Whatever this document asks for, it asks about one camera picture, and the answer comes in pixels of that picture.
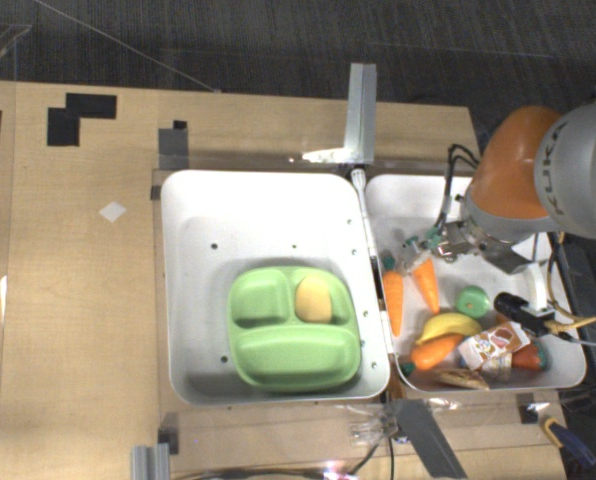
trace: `wooden table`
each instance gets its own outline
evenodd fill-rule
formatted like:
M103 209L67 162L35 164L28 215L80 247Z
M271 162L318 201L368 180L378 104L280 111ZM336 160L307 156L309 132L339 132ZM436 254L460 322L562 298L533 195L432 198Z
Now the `wooden table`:
M82 119L80 147L48 147L47 109L64 108L67 92L116 95L117 116ZM153 445L160 424L150 201L158 129L186 121L192 156L299 158L342 145L346 102L0 82L0 110L0 480L129 478L131 448ZM379 103L376 122L378 158L444 161L452 142L476 146L464 108ZM113 223L99 213L112 202L126 209ZM562 420L554 393L536 397ZM564 478L538 427L520 425L513 396L461 403L437 417L470 478ZM332 460L366 451L341 426L348 411L296 407L281 424L273 409L248 410L235 434L224 423L233 411L188 413L185 428L202 442L197 469L247 465L242 451L249 465L288 462L294 452L255 446L277 425L305 461L327 442L339 443ZM225 439L238 449L217 450ZM396 452L397 478L428 478L410 445ZM379 449L363 478L387 478L385 456Z

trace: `white tray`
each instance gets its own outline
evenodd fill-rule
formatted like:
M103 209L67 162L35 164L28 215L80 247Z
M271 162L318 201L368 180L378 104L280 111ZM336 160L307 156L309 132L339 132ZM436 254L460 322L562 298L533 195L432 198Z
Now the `white tray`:
M464 194L468 178L454 178L453 194ZM382 175L372 179L367 186L367 206L372 229L379 251L389 250L392 254L402 247L403 242L413 235L424 236L438 215L444 190L441 176ZM458 205L452 205L449 221L455 220ZM516 252L530 258L533 240L528 240L515 247ZM538 242L538 259L546 259L550 246L545 236ZM525 274L510 276L485 262L479 256L464 256L453 264L434 258L438 278L440 305L450 309L460 290L468 285L483 288L490 300L507 291L519 295L530 302L545 299L543 265ZM557 269L554 269L554 292L561 305L568 308L567 298ZM410 277L406 277L403 303L403 328L398 338L394 338L394 349L405 360L415 339L420 336L424 322L431 317L422 297ZM495 311L491 310L483 318L483 327L495 325ZM579 384L585 375L585 356L580 345L567 343L553 336L540 339L551 362L545 372L516 370L508 383L494 383L493 390L535 390L539 388L567 388ZM457 353L449 356L444 366L457 366ZM424 392L456 391L438 384L425 372L414 372L406 382L413 388Z
M384 390L385 337L351 184L330 174L180 171L166 180L161 199L170 378L184 401L365 399ZM362 361L339 389L273 395L238 376L229 357L229 290L243 272L273 265L326 269L349 288Z

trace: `green round object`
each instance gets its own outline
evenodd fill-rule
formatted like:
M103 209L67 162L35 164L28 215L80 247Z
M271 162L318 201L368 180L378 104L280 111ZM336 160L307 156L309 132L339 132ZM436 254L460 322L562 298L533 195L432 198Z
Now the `green round object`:
M482 318L490 308L489 297L479 286L463 288L456 299L456 309L471 318Z

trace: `toy banana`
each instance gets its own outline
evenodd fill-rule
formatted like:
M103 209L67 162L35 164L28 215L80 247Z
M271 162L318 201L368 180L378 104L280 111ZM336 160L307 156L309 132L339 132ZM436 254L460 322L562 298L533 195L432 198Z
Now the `toy banana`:
M479 332L482 332L482 327L473 318L462 313L442 313L427 320L422 329L422 335L416 340L416 345L444 334L473 336Z

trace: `yellow banana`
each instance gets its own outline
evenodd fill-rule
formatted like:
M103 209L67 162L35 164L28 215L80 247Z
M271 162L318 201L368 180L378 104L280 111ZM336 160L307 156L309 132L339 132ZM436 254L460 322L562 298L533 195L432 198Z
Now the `yellow banana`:
M473 336L482 332L480 324L462 313L441 313L431 317L422 329L422 335L416 340L416 345L437 338L444 334L457 333L463 336Z

